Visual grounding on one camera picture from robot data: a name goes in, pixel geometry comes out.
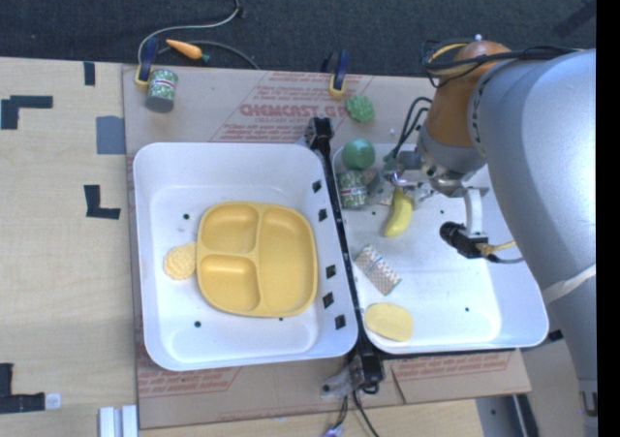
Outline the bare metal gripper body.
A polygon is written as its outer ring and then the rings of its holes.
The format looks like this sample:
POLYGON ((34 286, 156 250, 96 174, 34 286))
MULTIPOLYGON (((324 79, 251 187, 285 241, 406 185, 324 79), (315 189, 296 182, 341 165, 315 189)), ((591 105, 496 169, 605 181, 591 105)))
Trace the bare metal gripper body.
POLYGON ((449 149, 446 153, 401 151, 392 182, 403 188, 424 183, 439 194, 459 198, 467 191, 465 183, 485 164, 474 149, 449 149))

